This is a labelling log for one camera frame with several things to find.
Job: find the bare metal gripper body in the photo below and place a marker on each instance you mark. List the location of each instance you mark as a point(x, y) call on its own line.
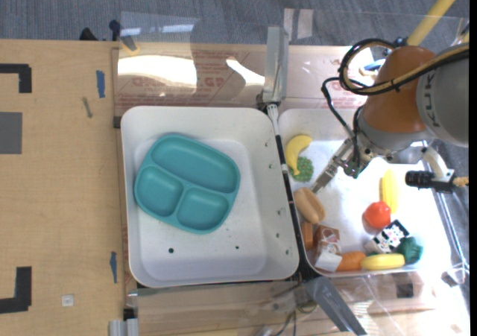
point(352, 161)

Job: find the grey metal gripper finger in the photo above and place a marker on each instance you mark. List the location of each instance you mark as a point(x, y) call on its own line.
point(323, 179)

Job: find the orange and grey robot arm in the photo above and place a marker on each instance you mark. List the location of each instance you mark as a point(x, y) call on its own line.
point(395, 103)

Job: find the green grapes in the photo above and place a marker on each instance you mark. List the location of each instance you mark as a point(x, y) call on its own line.
point(305, 171)

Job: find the tan bread roll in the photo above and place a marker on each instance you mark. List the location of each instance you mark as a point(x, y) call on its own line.
point(309, 205)

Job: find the white plastic tray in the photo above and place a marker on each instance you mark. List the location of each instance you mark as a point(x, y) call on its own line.
point(346, 200)
point(253, 252)

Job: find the yellow banana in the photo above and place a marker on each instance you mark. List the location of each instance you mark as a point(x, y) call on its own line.
point(294, 146)

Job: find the yellow corn cob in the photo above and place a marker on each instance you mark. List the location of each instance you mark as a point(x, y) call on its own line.
point(390, 189)

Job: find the red-orange pepper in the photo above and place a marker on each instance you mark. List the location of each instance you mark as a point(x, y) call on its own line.
point(377, 214)

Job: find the small orange block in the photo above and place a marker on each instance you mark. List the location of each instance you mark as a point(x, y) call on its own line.
point(307, 235)

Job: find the brown and white carton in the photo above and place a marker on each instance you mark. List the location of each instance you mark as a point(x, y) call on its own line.
point(326, 245)

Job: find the black and white carton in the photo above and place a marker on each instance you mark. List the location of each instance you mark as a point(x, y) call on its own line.
point(390, 235)

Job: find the orange carrot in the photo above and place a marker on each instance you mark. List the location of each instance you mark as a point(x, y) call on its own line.
point(351, 260)

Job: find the yellow oval toy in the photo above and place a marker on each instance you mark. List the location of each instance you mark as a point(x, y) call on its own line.
point(382, 262)

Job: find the green broccoli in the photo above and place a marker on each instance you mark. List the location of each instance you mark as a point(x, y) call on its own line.
point(410, 249)

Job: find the teal divided plate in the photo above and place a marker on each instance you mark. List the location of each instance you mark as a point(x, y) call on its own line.
point(186, 182)

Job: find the black cylinder on white bracket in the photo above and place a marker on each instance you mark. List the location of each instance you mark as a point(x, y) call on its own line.
point(421, 179)

